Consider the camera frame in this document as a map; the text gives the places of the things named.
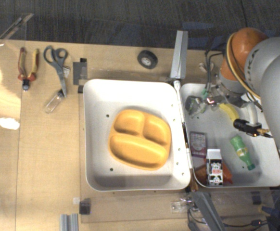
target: scissors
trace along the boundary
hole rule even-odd
[[[47,51],[51,51],[50,52],[50,56],[52,61],[49,61],[47,59],[46,53]],[[65,59],[67,58],[67,51],[63,48],[59,48],[57,50],[55,50],[54,48],[52,48],[51,45],[47,46],[44,50],[44,59],[45,61],[50,64],[52,67],[55,68],[55,70],[57,71],[57,74],[59,76],[59,80],[61,83],[61,87],[62,87],[62,92],[64,97],[66,97],[66,84],[65,84],[65,80],[64,80],[64,73],[63,73],[63,64]]]

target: plastic bottle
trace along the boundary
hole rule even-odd
[[[248,170],[255,168],[255,165],[252,163],[248,149],[244,142],[242,141],[241,136],[237,135],[230,140],[230,143],[233,145],[234,150],[236,151],[237,156],[247,165]]]
[[[62,90],[59,90],[55,96],[49,101],[49,103],[45,107],[45,112],[50,114],[58,105],[61,103],[64,98],[64,94]]]

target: floor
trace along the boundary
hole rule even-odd
[[[223,48],[244,26],[280,36],[280,0],[0,0],[3,25],[34,13],[27,39],[173,48],[176,30],[190,49]]]

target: cable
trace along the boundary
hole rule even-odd
[[[192,210],[191,210],[191,209],[188,210],[187,216],[188,216],[188,222],[191,222],[191,220],[190,220],[190,217],[191,217],[192,220],[194,220],[194,221],[197,222],[197,223],[201,223],[201,224],[205,224],[205,225],[207,224],[206,222],[199,221],[199,220],[197,220],[196,218],[194,218],[193,215],[192,215]]]
[[[241,66],[239,65],[239,63],[238,63],[238,61],[237,61],[237,59],[236,59],[236,57],[235,57],[235,55],[234,55],[233,46],[232,46],[232,40],[231,40],[230,47],[231,47],[231,52],[232,52],[232,56],[233,56],[233,58],[234,58],[235,64],[236,64],[238,70],[240,71],[240,73],[241,73],[241,75],[242,75],[241,78],[245,78],[245,73],[242,71]]]
[[[227,63],[229,65],[229,68],[232,72],[232,74],[235,76],[235,78],[241,83],[241,85],[248,91],[250,92],[252,95],[254,95],[256,98],[260,99],[260,96],[258,94],[256,94],[254,91],[252,91],[248,85],[246,84],[246,82],[237,74],[235,68],[233,67],[230,59],[229,59],[229,46],[231,44],[231,41],[232,41],[232,38],[233,36],[235,35],[235,33],[233,33],[230,38],[228,39],[228,42],[227,42],[227,47],[226,47],[226,60],[227,60]]]
[[[242,7],[242,14],[244,16],[244,20],[245,20],[245,26],[248,27],[248,24],[247,24],[247,17],[246,17],[246,14],[245,14],[245,9],[244,9],[244,6],[242,4],[242,0],[240,0],[241,2],[241,7]]]
[[[205,224],[207,225],[206,222],[203,222],[203,221],[199,221],[197,220],[193,215],[192,215],[192,210],[189,209],[188,212],[187,212],[187,217],[188,217],[188,222],[192,222],[195,221],[197,223],[201,223],[201,224]],[[232,228],[245,228],[245,227],[248,227],[248,226],[256,226],[256,228],[252,229],[252,230],[249,230],[249,231],[255,231],[257,229],[259,229],[260,227],[266,225],[267,222],[266,221],[262,221],[260,219],[257,219],[257,220],[253,220],[251,221],[251,223],[248,223],[248,224],[243,224],[243,225],[230,225],[230,224],[227,224],[227,223],[223,223],[223,225],[225,227],[232,227]]]
[[[206,70],[207,70],[207,82],[206,82],[206,86],[205,86],[206,91],[209,91],[211,88],[211,58],[213,56],[222,55],[222,52],[215,53],[215,54],[210,55],[209,58],[207,59],[207,55],[209,52],[210,52],[210,50],[207,50],[205,52],[205,63],[206,63]]]
[[[248,98],[251,102],[254,102],[254,103],[255,103],[255,106],[258,107],[258,109],[259,109],[261,112],[263,112],[262,105],[259,104],[258,100],[255,99],[255,97],[254,97],[251,93],[246,92],[246,96],[247,96],[247,98]]]
[[[267,225],[267,222],[266,222],[266,223],[263,223],[263,224],[261,224],[261,225],[259,225],[259,226],[257,226],[257,227],[255,227],[254,229],[251,229],[251,230],[249,230],[249,231],[258,230],[259,228],[261,228],[261,227],[264,226],[264,225]]]

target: scissor handle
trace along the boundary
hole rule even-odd
[[[51,51],[51,58],[52,58],[52,61],[49,61],[48,58],[47,58],[47,56],[46,56],[46,53],[47,53],[48,50]],[[53,61],[55,61],[55,58],[54,58],[54,55],[53,55],[53,51],[54,51],[54,49],[52,48],[51,45],[47,46],[47,47],[45,48],[45,50],[44,50],[44,59],[45,59],[45,61],[46,61],[47,63],[49,63],[50,65],[53,63]]]
[[[67,58],[67,51],[66,49],[63,49],[63,48],[59,48],[59,49],[56,49],[54,51],[54,54],[55,54],[55,59],[57,61],[57,63],[63,67],[63,64],[64,64],[64,61],[65,59]]]
[[[51,55],[52,61],[49,61],[47,56],[46,56],[47,51],[49,51],[49,50],[51,51],[50,55]],[[52,48],[52,46],[49,45],[44,50],[44,59],[50,65],[58,64],[60,67],[63,67],[64,61],[65,61],[66,58],[67,58],[67,51],[63,48],[59,48],[57,50],[54,50]]]

